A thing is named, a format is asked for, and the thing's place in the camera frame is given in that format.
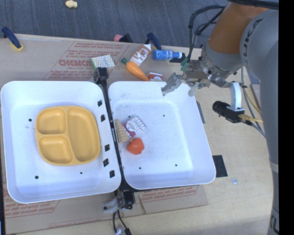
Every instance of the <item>pink object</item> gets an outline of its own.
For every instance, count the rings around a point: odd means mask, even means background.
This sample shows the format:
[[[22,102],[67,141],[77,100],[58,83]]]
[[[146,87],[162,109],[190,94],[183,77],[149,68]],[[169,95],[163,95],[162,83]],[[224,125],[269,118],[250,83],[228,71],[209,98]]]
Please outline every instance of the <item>pink object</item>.
[[[117,34],[117,35],[114,36],[113,41],[114,42],[119,42],[122,37],[123,36]]]

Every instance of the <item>hole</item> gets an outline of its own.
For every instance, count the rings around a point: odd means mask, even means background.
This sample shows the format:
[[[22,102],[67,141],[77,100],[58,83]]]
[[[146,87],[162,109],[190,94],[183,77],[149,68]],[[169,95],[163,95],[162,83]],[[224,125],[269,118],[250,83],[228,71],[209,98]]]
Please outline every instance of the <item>hole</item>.
[[[111,170],[109,173],[110,173],[110,178],[113,178],[115,176],[114,170]]]
[[[108,164],[109,164],[109,160],[108,159],[105,159],[103,161],[103,167],[106,167]]]

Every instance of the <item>white tray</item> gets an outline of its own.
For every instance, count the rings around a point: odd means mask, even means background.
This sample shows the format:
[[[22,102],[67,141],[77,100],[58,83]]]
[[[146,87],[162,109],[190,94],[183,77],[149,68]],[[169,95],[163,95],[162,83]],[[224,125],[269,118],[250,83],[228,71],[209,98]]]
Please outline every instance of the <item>white tray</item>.
[[[85,107],[95,116],[101,151],[94,161],[71,166],[51,165],[39,155],[35,118],[42,109],[58,105]],[[1,90],[1,110],[7,189],[17,202],[101,194],[113,192],[120,186],[119,164],[98,85],[79,81],[9,82]]]
[[[207,184],[216,169],[194,96],[182,84],[162,96],[165,82],[115,82],[108,90],[113,119],[138,116],[146,129],[140,155],[119,143],[126,181],[135,189]]]

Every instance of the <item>blue bottle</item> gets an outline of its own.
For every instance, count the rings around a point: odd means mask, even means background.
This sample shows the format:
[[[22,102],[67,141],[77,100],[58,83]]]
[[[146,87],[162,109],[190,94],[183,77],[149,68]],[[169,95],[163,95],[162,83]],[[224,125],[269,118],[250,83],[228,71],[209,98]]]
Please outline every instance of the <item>blue bottle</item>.
[[[173,58],[181,58],[181,52],[173,52],[172,50],[166,49],[155,49],[152,52],[152,57],[154,60],[172,60]]]

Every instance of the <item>yellow divided plate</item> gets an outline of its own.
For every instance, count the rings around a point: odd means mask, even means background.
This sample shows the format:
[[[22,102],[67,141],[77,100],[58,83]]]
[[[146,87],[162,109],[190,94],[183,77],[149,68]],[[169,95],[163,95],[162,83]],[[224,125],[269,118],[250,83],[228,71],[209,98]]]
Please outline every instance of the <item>yellow divided plate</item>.
[[[79,106],[43,109],[36,117],[36,141],[41,157],[52,165],[80,165],[100,153],[100,137],[93,114]]]

